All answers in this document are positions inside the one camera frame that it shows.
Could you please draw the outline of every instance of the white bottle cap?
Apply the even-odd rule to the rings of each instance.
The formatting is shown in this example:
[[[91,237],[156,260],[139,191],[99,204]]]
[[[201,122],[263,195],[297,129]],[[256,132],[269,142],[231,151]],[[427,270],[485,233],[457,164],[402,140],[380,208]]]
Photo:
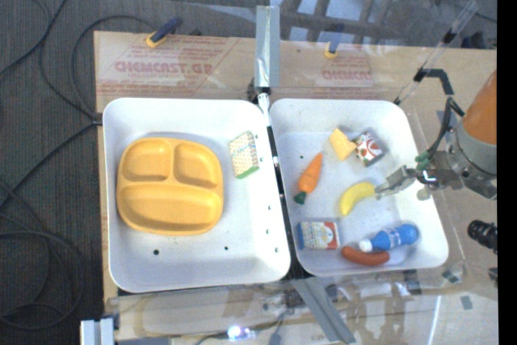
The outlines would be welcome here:
[[[359,242],[359,248],[364,253],[371,252],[373,250],[372,242],[369,239],[365,238]]]

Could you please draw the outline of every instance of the yellow plate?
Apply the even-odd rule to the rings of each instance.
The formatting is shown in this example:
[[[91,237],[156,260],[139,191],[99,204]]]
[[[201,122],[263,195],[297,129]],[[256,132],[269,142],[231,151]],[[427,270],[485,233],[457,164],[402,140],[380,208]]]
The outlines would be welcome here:
[[[130,227],[173,236],[209,231],[223,210],[223,174],[205,145],[141,138],[122,154],[116,185],[120,216]]]

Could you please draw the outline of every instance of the dark gray carpet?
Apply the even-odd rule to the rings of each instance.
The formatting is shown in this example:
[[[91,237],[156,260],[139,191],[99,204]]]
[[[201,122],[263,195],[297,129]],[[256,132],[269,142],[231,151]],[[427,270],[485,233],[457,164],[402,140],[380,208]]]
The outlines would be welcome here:
[[[63,1],[0,0],[2,344],[76,344],[79,321],[98,319],[103,314],[97,131],[88,109],[95,102],[91,30],[79,42],[72,67],[78,37],[92,23],[110,15],[132,15],[157,26],[163,22],[160,12],[169,2],[252,9],[269,4],[269,0],[67,0],[44,43],[32,50],[48,23],[41,5],[54,16]],[[434,46],[451,22],[451,11],[457,11],[467,1],[442,0],[437,5],[435,0],[396,0],[397,8],[386,28],[398,29],[403,44]],[[484,45],[490,47],[497,42],[498,0],[475,1],[479,14],[463,35],[480,32]],[[213,11],[206,15],[192,13],[190,26],[184,30],[197,27],[206,35],[253,36],[254,27],[248,21],[226,18]],[[95,28],[149,31],[145,23],[128,18],[110,19]],[[27,52],[30,53],[25,58],[7,67]],[[77,79],[84,103],[74,93],[72,76]],[[53,152],[77,133],[72,141]],[[19,233],[27,228],[39,233]],[[78,252],[82,267],[67,248],[42,237],[41,232],[66,241]],[[74,307],[81,279],[84,290]],[[73,310],[69,316],[68,309]],[[48,329],[27,329],[63,317],[67,318]]]

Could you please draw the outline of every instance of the banana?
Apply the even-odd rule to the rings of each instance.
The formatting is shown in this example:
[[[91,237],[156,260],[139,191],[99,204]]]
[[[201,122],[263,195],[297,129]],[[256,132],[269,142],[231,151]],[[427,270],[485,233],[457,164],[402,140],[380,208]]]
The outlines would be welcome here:
[[[375,186],[372,183],[363,181],[362,183],[354,184],[349,187],[341,195],[341,199],[339,199],[339,210],[341,211],[341,214],[346,216],[352,211],[355,204],[362,199],[373,195],[375,195]]]

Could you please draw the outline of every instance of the water bottle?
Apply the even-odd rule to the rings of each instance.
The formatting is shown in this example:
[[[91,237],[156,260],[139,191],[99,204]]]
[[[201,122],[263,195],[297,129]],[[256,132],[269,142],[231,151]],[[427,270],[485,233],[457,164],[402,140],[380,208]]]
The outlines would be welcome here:
[[[416,242],[418,229],[415,225],[405,223],[398,227],[388,227],[381,230],[373,238],[365,238],[359,242],[359,249],[365,253],[372,250],[390,250],[402,245]]]

